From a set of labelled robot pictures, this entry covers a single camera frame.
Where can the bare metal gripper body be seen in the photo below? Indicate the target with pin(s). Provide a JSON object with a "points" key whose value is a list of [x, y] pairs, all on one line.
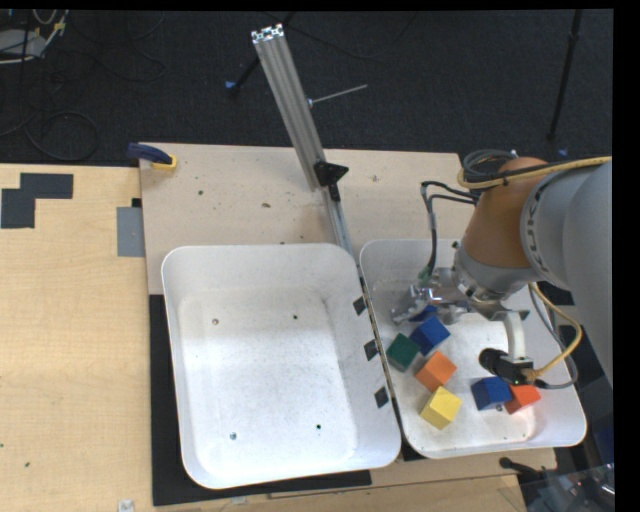
{"points": [[442, 290]]}

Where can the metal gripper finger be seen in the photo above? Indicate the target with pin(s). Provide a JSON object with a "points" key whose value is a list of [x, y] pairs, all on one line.
{"points": [[406, 312], [454, 313]]}

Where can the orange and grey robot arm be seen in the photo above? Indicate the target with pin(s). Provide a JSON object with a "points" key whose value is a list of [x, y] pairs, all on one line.
{"points": [[565, 225]]}

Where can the blue cube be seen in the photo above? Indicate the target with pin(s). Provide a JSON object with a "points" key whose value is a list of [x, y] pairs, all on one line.
{"points": [[491, 393], [430, 335]]}

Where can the green cube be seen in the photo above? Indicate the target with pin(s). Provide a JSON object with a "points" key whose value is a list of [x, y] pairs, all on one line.
{"points": [[402, 351]]}

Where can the orange cube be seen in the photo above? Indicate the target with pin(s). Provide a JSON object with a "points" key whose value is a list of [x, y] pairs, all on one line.
{"points": [[435, 371]]}

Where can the yellow cube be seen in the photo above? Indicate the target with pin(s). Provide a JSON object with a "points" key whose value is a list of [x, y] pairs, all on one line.
{"points": [[441, 407]]}

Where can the red-orange cube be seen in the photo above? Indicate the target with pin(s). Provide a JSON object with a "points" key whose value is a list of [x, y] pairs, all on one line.
{"points": [[522, 397]]}

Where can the white plastic tray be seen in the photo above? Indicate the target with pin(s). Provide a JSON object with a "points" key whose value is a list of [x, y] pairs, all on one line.
{"points": [[270, 370], [480, 430]]}

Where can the pale wood board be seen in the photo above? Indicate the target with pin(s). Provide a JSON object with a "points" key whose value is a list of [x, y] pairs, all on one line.
{"points": [[240, 200]]}

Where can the black cylinder on white bracket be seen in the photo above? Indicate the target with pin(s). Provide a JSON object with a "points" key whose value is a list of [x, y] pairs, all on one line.
{"points": [[505, 365]]}

